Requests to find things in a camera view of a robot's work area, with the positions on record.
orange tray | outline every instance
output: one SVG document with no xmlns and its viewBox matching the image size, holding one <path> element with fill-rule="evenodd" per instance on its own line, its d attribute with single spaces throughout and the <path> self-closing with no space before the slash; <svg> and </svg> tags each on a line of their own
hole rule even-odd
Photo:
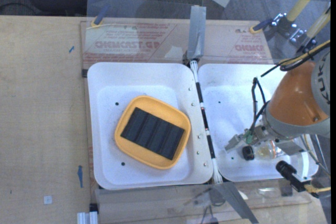
<svg viewBox="0 0 336 224">
<path fill-rule="evenodd" d="M 129 141 L 121 136 L 135 108 L 139 108 L 184 129 L 172 160 L 165 158 L 138 144 L 135 144 L 134 142 Z M 190 131 L 190 121 L 183 112 L 165 102 L 162 102 L 161 100 L 149 97 L 147 95 L 141 95 L 134 98 L 126 107 L 124 113 L 120 117 L 117 128 L 115 129 L 114 138 L 116 145 L 121 151 L 138 160 L 139 162 L 157 169 L 169 169 L 173 167 L 181 157 L 181 154 L 187 144 Z"/>
</svg>

black cable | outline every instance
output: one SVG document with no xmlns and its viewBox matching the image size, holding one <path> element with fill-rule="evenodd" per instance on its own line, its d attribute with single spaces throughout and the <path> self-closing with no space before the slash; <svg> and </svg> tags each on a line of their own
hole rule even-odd
<svg viewBox="0 0 336 224">
<path fill-rule="evenodd" d="M 268 103 L 269 103 L 269 101 L 267 101 L 265 104 L 262 105 L 262 107 L 261 107 L 261 109 L 259 110 L 259 112 L 257 113 L 255 119 L 253 120 L 253 123 L 251 124 L 251 127 L 250 127 L 250 131 L 251 131 L 252 134 L 253 134 L 254 129 L 255 129 L 255 127 L 256 127 L 256 123 L 257 123 L 258 118 L 259 118 L 260 115 L 263 113 L 263 111 L 265 110 L 265 107 L 267 106 Z"/>
<path fill-rule="evenodd" d="M 218 219 L 214 217 L 214 214 L 212 213 L 212 208 L 211 205 L 209 205 L 209 210 L 210 210 L 210 214 L 211 214 L 211 219 L 210 219 L 210 223 L 211 224 L 218 224 Z"/>
<path fill-rule="evenodd" d="M 204 213 L 203 213 L 203 218 L 202 218 L 202 221 L 201 221 L 201 224 L 203 224 L 204 222 L 204 218 L 205 218 L 205 215 L 206 215 L 206 212 L 208 211 L 208 206 L 205 208 L 204 210 Z"/>
<path fill-rule="evenodd" d="M 266 103 L 266 99 L 265 99 L 264 91 L 263 91 L 263 89 L 262 89 L 262 87 L 261 87 L 260 82 L 259 82 L 258 79 L 257 79 L 257 84 L 258 84 L 258 87 L 259 87 L 259 91 L 261 93 L 262 101 L 265 104 Z"/>
<path fill-rule="evenodd" d="M 22 6 L 22 7 L 28 8 L 31 12 L 34 13 L 34 15 L 37 15 L 36 12 L 31 7 L 29 7 L 28 5 L 22 4 L 22 3 L 17 3 L 17 2 L 7 3 L 7 4 L 4 4 L 4 5 L 1 5 L 0 6 L 0 12 L 3 8 L 5 8 L 7 6 L 11 6 L 11 5 Z"/>
<path fill-rule="evenodd" d="M 257 78 L 253 78 L 253 84 L 252 84 L 252 100 L 253 100 L 253 124 L 251 125 L 250 131 L 253 134 L 254 132 L 254 127 L 255 127 L 255 122 L 257 121 L 257 99 L 256 99 L 256 86 L 257 86 Z"/>
<path fill-rule="evenodd" d="M 268 73 L 270 73 L 271 71 L 273 71 L 274 69 L 276 69 L 279 66 L 280 66 L 280 70 L 281 71 L 289 71 L 291 69 L 294 69 L 294 68 L 298 67 L 299 65 L 303 64 L 304 62 L 306 62 L 307 60 L 312 59 L 313 56 L 315 56 L 316 54 L 318 54 L 322 50 L 324 50 L 326 48 L 329 48 L 329 47 L 330 47 L 330 41 L 326 42 L 324 46 L 321 46 L 320 48 L 318 48 L 318 49 L 316 49 L 314 51 L 312 51 L 312 50 L 307 51 L 306 52 L 307 55 L 305 57 L 303 57 L 302 59 L 299 59 L 298 61 L 296 61 L 294 63 L 286 65 L 286 62 L 292 62 L 292 61 L 294 61 L 295 59 L 297 59 L 299 57 L 294 57 L 294 58 L 291 58 L 291 59 L 287 59 L 285 61 L 280 61 L 275 66 L 273 66 L 272 68 L 270 68 L 269 70 L 267 70 L 265 73 L 263 73 L 261 75 L 261 77 L 267 75 Z"/>
</svg>

wooden surface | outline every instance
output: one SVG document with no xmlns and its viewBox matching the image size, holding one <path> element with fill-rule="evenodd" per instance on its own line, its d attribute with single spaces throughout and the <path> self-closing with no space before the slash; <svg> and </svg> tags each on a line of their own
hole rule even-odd
<svg viewBox="0 0 336 224">
<path fill-rule="evenodd" d="M 1 224 L 76 223 L 89 210 L 83 20 L 0 16 Z M 253 212 L 260 223 L 327 223 L 316 199 Z"/>
</svg>

black foam block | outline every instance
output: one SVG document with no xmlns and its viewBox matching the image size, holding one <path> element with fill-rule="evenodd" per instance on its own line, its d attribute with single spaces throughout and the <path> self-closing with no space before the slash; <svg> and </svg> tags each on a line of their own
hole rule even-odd
<svg viewBox="0 0 336 224">
<path fill-rule="evenodd" d="M 135 108 L 121 137 L 165 158 L 173 159 L 184 129 Z"/>
</svg>

clear plastic part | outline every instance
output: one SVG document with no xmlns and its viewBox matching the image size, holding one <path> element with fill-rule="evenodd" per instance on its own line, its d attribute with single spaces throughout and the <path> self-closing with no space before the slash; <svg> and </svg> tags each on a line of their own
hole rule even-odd
<svg viewBox="0 0 336 224">
<path fill-rule="evenodd" d="M 217 185 L 166 186 L 120 191 L 97 189 L 101 224 L 112 223 L 251 223 L 235 210 L 234 204 L 223 197 Z M 235 183 L 240 195 L 252 210 L 259 223 L 324 223 L 318 219 L 321 209 L 316 208 L 309 217 L 315 222 L 305 222 L 307 210 L 317 206 L 307 193 L 292 191 L 285 180 L 267 180 Z"/>
<path fill-rule="evenodd" d="M 146 0 L 88 0 L 83 68 L 96 62 L 182 63 L 192 5 Z M 254 21 L 207 20 L 205 63 L 274 63 Z"/>
<path fill-rule="evenodd" d="M 270 160 L 285 155 L 285 153 L 275 145 L 273 140 L 261 142 L 253 146 L 245 146 L 242 151 L 244 159 L 247 161 L 254 159 Z"/>
</svg>

